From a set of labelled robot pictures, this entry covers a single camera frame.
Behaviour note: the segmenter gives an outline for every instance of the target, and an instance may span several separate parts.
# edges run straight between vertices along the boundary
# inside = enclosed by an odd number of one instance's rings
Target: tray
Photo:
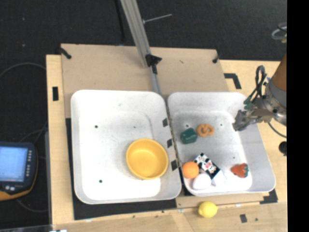
[[[168,200],[181,191],[166,104],[154,92],[79,90],[71,98],[74,189],[84,203]],[[154,180],[133,176],[126,150],[149,138],[167,151],[166,173]]]
[[[181,165],[204,153],[221,170],[225,181],[204,190],[194,190],[192,179],[183,178],[184,185],[195,196],[232,193],[268,192],[275,187],[272,171],[256,124],[244,131],[234,131],[232,123],[246,97],[237,92],[177,92],[168,98],[171,126]],[[181,133],[200,124],[215,128],[212,136],[198,137],[195,143],[184,144]],[[246,178],[234,175],[230,169],[247,163]]]

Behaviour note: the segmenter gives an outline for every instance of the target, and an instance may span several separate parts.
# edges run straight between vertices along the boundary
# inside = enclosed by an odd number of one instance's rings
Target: white egg
[[[192,183],[194,190],[203,190],[211,186],[211,177],[207,173],[199,174]]]

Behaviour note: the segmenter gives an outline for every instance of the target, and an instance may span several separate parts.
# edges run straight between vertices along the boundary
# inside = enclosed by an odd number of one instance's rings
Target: screen
[[[0,146],[0,181],[24,181],[27,153],[27,148]]]

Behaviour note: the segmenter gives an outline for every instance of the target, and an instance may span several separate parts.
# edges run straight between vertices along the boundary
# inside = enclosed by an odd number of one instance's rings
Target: orange ball
[[[183,165],[183,175],[188,179],[194,179],[199,174],[198,164],[194,161],[188,161]]]

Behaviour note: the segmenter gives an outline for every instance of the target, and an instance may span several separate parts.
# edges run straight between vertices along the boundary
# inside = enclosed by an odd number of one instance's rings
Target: bowl
[[[140,179],[161,177],[168,169],[169,157],[157,141],[142,138],[130,144],[126,151],[129,170]]]

